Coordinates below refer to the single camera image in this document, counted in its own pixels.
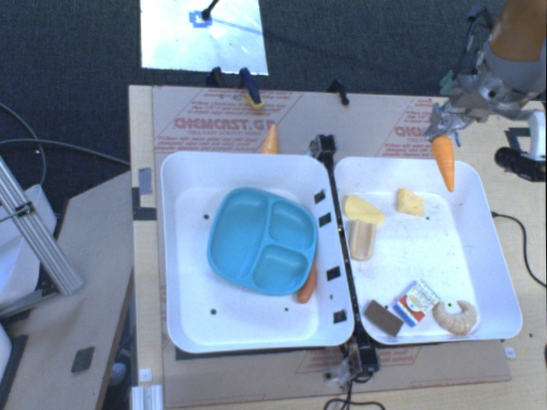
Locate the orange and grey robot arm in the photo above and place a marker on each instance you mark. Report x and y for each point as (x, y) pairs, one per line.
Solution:
(517, 32)

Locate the blue divided plate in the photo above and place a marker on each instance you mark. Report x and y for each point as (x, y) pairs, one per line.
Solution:
(256, 237)

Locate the brown chocolate biscuit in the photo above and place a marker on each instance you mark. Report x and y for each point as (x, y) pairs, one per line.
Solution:
(384, 318)

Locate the yellow curved slice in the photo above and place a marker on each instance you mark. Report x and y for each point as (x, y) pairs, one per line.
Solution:
(363, 212)

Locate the white plastic tray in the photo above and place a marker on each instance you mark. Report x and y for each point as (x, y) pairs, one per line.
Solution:
(192, 306)
(427, 263)

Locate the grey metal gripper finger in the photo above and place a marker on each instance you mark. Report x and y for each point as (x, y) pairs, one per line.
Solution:
(455, 127)
(436, 124)

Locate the beige croissant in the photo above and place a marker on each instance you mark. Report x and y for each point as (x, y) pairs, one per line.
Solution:
(455, 320)

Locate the red white blue carton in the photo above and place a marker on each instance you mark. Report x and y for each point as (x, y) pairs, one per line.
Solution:
(416, 303)

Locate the beige hot dog bun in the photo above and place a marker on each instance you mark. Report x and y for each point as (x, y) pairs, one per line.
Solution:
(362, 241)

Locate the orange sausage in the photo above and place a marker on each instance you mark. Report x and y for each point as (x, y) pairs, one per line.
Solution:
(307, 291)

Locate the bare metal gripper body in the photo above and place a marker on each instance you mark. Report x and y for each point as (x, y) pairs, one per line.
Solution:
(487, 96)

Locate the black cylinder on white bracket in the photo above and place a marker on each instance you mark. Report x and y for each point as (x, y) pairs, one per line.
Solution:
(523, 160)

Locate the brown cardboard board red print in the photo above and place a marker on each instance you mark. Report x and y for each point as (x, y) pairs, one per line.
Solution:
(239, 118)

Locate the orange carrot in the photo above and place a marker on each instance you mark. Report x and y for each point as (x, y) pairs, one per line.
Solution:
(444, 160)
(270, 141)

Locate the thin black rod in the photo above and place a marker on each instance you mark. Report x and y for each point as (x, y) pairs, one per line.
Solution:
(342, 237)

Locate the yellow cheese wedge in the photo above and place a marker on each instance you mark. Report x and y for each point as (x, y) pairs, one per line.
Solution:
(409, 203)

